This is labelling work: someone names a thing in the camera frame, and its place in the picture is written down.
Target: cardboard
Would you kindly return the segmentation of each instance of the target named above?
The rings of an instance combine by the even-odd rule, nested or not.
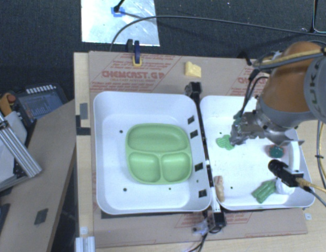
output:
[[[75,141],[74,101],[37,121],[28,150],[43,170],[0,197],[0,205],[10,204],[0,251],[51,250],[75,161]]]
[[[200,81],[203,88],[201,97],[217,94],[242,96],[252,71],[242,59],[143,54],[142,60],[142,66],[135,68],[131,63],[131,54],[127,53],[90,52],[89,57],[85,54],[75,55],[76,113],[80,114],[82,104],[88,104],[90,110],[87,115],[89,117],[81,120],[82,123],[94,127],[91,118],[92,102],[96,94],[104,90],[182,94],[189,82]],[[202,68],[201,79],[184,75],[187,61]],[[264,82],[260,82],[255,93],[260,92],[263,85]],[[81,194],[79,191],[79,202],[84,203],[87,211],[81,210],[79,215],[85,217],[82,220],[84,224],[80,222],[80,227],[86,228],[89,233],[93,231],[96,247],[104,251],[102,248],[105,247],[198,241],[199,235],[193,235],[192,228],[203,220],[202,213],[110,216],[101,212],[95,195],[94,132],[90,132],[90,136],[83,137],[90,138],[91,142],[92,183],[89,184],[86,180],[88,187],[85,189],[91,187],[92,193],[87,198],[87,192]],[[88,165],[87,161],[83,163],[84,168]],[[91,207],[87,206],[90,196],[93,199]],[[93,224],[89,220],[90,210],[93,211]],[[227,227],[220,234],[209,236],[210,239],[307,233],[301,209],[230,213],[227,220]],[[87,232],[84,231],[81,236],[87,236]]]

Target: yellow cable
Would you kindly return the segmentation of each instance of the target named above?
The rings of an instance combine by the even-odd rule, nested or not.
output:
[[[292,55],[288,55],[288,56],[284,56],[272,61],[265,61],[265,62],[257,62],[253,65],[254,67],[258,67],[261,65],[271,65],[271,64],[275,64],[278,62],[282,62],[282,61],[287,61],[293,58],[298,58],[298,57],[303,57],[303,56],[308,56],[308,55],[313,55],[313,54],[318,54],[318,53],[322,53],[322,51],[320,49],[314,49],[314,50],[309,50],[309,51],[304,51],[304,52],[299,52],[299,53],[294,53]]]
[[[323,191],[324,193],[326,193],[326,189],[324,189],[324,188],[322,188],[320,186],[317,186],[315,184],[312,184],[312,183],[310,183],[309,181],[307,181],[307,180],[305,180],[303,178],[298,177],[295,180],[296,180],[296,182],[299,183],[300,187],[314,187],[317,190],[320,190],[320,191]]]
[[[319,136],[319,142],[320,142],[319,143],[319,154],[321,154],[321,138],[322,138],[323,125],[324,125],[324,123],[321,124],[320,136]],[[320,160],[320,165],[321,165],[321,169],[322,169],[323,175],[324,175],[324,177],[326,179],[326,172],[325,172],[325,169],[324,169],[322,160]]]

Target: white tray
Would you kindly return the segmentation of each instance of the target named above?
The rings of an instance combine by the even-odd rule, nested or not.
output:
[[[249,139],[246,144],[236,145],[230,151],[216,144],[217,138],[230,134],[233,116],[241,108],[242,102],[243,97],[206,96],[200,104],[212,174],[223,177],[225,201],[220,204],[233,211],[308,207],[313,204],[314,196],[301,188],[296,188],[291,195],[274,193],[262,204],[251,195],[262,182],[275,179],[268,169],[272,158],[268,156],[266,149],[273,143],[268,139]],[[256,100],[251,99],[246,111],[252,111],[255,106]],[[298,139],[294,129],[288,136]],[[301,148],[287,148],[280,160],[288,164],[289,160],[293,159],[299,160],[299,170],[303,171],[304,178],[310,181]]]
[[[205,156],[194,102],[181,94],[106,91],[94,100],[97,202],[109,214],[196,212],[211,201]],[[178,184],[137,182],[127,168],[125,141],[128,130],[142,123],[181,127],[189,136],[192,173]],[[198,130],[198,136],[190,133]],[[195,171],[202,163],[203,169]],[[206,190],[206,196],[199,192]]]

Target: divided green plate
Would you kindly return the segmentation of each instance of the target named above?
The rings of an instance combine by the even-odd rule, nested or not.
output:
[[[175,125],[144,123],[131,127],[126,155],[132,177],[141,183],[180,183],[192,172],[188,136]]]

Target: yellow sponge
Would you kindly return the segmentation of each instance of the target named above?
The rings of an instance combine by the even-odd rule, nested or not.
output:
[[[191,77],[201,78],[201,68],[198,65],[194,65],[190,61],[185,63],[185,75]]]

